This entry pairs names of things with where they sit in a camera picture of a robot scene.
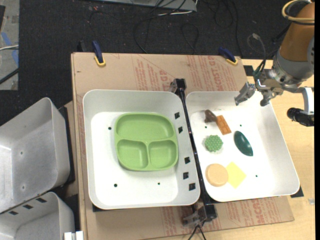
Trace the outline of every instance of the black hole in bin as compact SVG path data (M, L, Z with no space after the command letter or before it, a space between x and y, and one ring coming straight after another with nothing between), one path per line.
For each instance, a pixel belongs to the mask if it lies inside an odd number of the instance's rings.
M184 172L183 173L183 179L188 179L189 178L189 172Z
M29 204L26 204L26 205L24 205L23 207L26 208L26 209L28 209L28 210L30 210L30 209L33 208L33 206L31 206L31 205L29 205Z
M196 183L189 184L189 191L196 189Z
M37 198L36 199L38 202L40 202L40 203L46 203L47 202L47 200L44 200L44 199L42 199L42 198Z
M9 214L11 214L11 215L17 215L17 214L19 214L19 213L17 213L16 211L12 210L12 211L9 211Z

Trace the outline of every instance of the cardboard sheet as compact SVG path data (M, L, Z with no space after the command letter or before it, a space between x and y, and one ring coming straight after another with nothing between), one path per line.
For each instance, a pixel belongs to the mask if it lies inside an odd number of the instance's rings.
M80 226L87 240L142 240L190 234L183 218L190 207L132 208L94 211L88 193L83 97L94 89L168 91L175 78L193 91L239 91L247 77L241 62L234 66L221 56L104 53L99 67L93 53L71 55L77 147ZM287 197L217 203L218 218L203 231L217 231L294 220Z

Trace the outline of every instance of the tan disc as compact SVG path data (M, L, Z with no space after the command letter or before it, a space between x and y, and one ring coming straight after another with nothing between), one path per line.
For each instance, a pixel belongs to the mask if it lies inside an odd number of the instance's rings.
M210 164L205 170L207 181L215 187L221 187L228 182L228 171L221 164Z

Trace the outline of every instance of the blue and yellow clamp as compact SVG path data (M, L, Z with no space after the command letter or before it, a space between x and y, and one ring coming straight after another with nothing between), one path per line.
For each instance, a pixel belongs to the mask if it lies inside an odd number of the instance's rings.
M100 45L97 41L92 41L93 51L95 53L95 62L98 64L99 67L104 67L106 65L105 59L102 57L102 52L100 49Z
M223 56L227 62L229 62L231 65L237 65L238 60L235 58L235 56L226 48L219 47L218 54Z

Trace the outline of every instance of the black floor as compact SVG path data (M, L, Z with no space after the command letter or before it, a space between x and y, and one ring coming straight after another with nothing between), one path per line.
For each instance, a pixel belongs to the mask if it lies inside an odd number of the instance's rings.
M70 55L80 40L106 53L217 55L219 47L244 59L272 54L289 22L291 0L199 0L197 12L87 0L20 0L19 90L0 91L0 125L43 97L59 108L72 100Z

